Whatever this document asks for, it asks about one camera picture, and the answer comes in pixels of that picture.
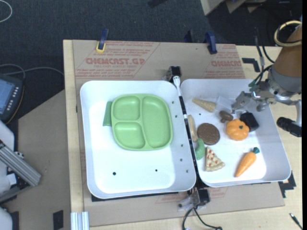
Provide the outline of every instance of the black carpet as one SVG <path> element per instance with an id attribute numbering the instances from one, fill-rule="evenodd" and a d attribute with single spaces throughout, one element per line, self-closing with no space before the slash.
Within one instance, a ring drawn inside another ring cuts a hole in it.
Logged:
<path id="1" fill-rule="evenodd" d="M 243 5 L 229 13 L 225 3 L 205 16 L 200 0 L 4 0 L 12 16 L 0 23 L 0 65 L 23 69 L 48 67 L 63 71 L 64 39 L 183 42 L 187 31 L 203 42 L 212 31 L 217 43 L 254 45 L 255 27 L 266 46 L 273 46 L 277 27 L 299 20 L 302 0 L 268 0 L 249 13 Z M 9 14 L 0 2 L 0 21 Z M 2 67 L 0 73 L 18 70 Z M 15 119 L 64 89 L 58 72 L 40 69 L 26 73 L 25 94 Z"/>

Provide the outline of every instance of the blue clamp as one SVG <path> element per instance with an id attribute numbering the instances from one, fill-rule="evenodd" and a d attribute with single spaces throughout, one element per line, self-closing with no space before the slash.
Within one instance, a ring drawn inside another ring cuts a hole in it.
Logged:
<path id="1" fill-rule="evenodd" d="M 216 54 L 216 46 L 215 46 L 215 36 L 213 34 L 213 32 L 206 32 L 205 34 L 205 43 L 208 43 L 208 50 L 210 52 L 210 54 Z"/>
<path id="2" fill-rule="evenodd" d="M 108 34 L 109 34 L 109 29 L 105 28 L 102 31 L 100 41 L 97 43 L 97 46 L 96 46 L 96 51 L 99 54 L 103 53 L 106 48 L 106 39 L 107 39 Z"/>

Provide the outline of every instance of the toy pizza slice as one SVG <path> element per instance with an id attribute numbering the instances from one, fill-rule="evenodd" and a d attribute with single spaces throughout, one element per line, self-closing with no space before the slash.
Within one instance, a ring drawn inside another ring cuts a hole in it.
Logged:
<path id="1" fill-rule="evenodd" d="M 216 171 L 225 166 L 210 147 L 206 147 L 205 171 Z"/>

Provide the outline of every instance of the brown cookie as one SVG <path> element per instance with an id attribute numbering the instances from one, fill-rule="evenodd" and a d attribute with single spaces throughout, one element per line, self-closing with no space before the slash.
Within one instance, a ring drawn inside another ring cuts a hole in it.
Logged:
<path id="1" fill-rule="evenodd" d="M 206 145 L 214 145 L 220 140 L 220 132 L 212 124 L 203 123 L 197 129 L 197 135 Z"/>

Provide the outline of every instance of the toy pumpkin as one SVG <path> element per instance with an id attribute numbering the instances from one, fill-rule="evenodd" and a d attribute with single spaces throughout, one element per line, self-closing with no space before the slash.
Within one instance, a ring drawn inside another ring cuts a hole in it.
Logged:
<path id="1" fill-rule="evenodd" d="M 240 119 L 227 123 L 226 133 L 234 140 L 244 140 L 248 136 L 249 127 Z"/>

